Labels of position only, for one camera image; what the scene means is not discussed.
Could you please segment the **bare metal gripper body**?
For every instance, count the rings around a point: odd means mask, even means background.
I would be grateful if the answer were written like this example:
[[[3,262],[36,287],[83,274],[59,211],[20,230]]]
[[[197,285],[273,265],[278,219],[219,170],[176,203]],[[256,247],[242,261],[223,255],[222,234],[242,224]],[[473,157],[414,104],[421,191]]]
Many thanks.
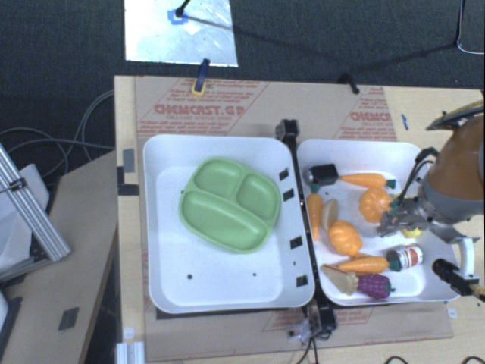
[[[418,197],[396,198],[391,204],[391,225],[396,228],[427,228],[433,221]]]

